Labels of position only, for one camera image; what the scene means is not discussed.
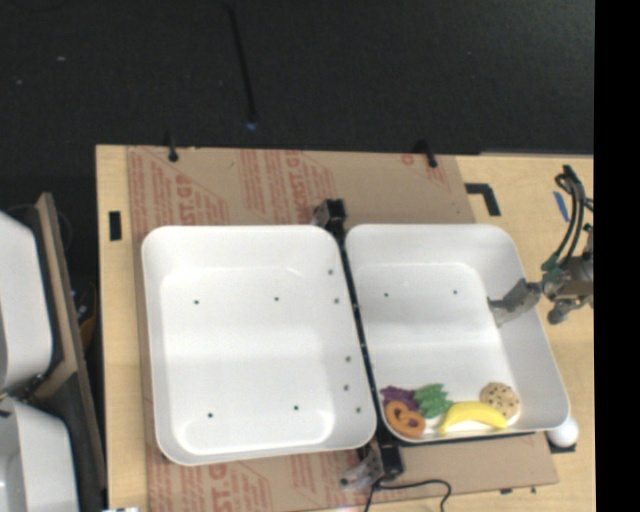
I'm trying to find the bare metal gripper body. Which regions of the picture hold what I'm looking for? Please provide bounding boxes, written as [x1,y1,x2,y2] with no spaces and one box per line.
[541,253,595,303]

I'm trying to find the white plastic tray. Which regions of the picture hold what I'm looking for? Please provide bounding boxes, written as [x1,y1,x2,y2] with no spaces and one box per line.
[343,222,572,445]
[140,224,378,467]

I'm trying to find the beige chocolate chip biscuit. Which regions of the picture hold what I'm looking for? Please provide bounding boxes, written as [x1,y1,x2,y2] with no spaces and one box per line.
[479,382,522,421]

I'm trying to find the yellow banana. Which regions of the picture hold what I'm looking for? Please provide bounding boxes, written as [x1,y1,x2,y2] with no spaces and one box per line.
[437,400,509,435]

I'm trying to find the white rounded object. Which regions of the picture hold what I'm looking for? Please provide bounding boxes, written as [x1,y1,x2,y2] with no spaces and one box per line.
[545,416,580,448]

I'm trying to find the green broccoli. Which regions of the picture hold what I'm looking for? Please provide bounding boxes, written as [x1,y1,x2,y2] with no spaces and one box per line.
[412,382,456,419]

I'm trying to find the purple grapes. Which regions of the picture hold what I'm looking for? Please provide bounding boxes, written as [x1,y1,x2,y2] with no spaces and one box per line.
[379,384,419,413]

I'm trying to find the thin black rod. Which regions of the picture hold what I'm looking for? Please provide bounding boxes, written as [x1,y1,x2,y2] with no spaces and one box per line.
[337,230,389,444]

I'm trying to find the orange doughnut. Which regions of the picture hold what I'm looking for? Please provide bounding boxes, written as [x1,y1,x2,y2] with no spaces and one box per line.
[384,399,427,439]

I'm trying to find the brown cardboard board red print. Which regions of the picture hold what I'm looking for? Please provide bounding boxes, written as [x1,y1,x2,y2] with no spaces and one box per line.
[125,146,561,512]

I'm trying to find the black block with wires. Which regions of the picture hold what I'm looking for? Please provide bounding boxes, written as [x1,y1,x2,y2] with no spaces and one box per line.
[313,198,347,237]
[339,441,405,494]

